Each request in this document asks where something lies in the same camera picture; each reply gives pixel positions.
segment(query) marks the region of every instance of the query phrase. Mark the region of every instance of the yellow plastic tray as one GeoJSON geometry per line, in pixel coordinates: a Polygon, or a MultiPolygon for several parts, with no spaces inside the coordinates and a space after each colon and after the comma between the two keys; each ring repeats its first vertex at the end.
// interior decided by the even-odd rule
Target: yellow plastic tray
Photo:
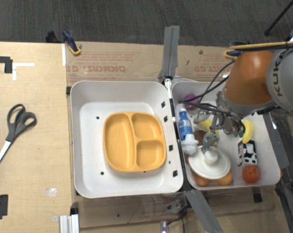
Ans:
{"type": "Polygon", "coordinates": [[[103,147],[107,162],[118,171],[149,171],[159,168],[166,159],[161,123],[149,113],[117,112],[108,116],[103,147]]]}

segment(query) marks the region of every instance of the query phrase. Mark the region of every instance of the gray scissors handle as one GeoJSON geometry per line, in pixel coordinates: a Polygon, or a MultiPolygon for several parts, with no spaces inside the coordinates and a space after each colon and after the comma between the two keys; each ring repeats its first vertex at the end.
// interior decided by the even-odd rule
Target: gray scissors handle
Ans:
{"type": "Polygon", "coordinates": [[[26,129],[35,126],[37,123],[37,118],[34,113],[32,112],[25,112],[25,107],[23,104],[19,103],[13,106],[7,115],[7,124],[9,133],[6,137],[6,141],[13,142],[18,135],[20,135],[26,129]],[[17,113],[15,121],[13,123],[10,122],[10,117],[14,110],[18,107],[21,107],[21,110],[17,113]],[[32,122],[25,124],[27,119],[33,119],[32,122]]]}

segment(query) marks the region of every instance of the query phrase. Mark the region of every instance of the tomato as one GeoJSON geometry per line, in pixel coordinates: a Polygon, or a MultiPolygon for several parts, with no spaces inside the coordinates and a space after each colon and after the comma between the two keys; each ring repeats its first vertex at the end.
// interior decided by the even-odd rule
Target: tomato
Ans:
{"type": "Polygon", "coordinates": [[[255,183],[259,180],[259,170],[255,166],[245,166],[242,170],[242,178],[247,183],[255,183]]]}
{"type": "Polygon", "coordinates": [[[205,179],[205,178],[199,176],[196,173],[194,173],[194,178],[195,178],[195,181],[196,181],[197,185],[199,185],[199,186],[206,186],[206,185],[209,184],[208,179],[205,179]]]}
{"type": "Polygon", "coordinates": [[[220,185],[228,185],[233,181],[233,173],[229,171],[223,178],[216,180],[220,185]]]}

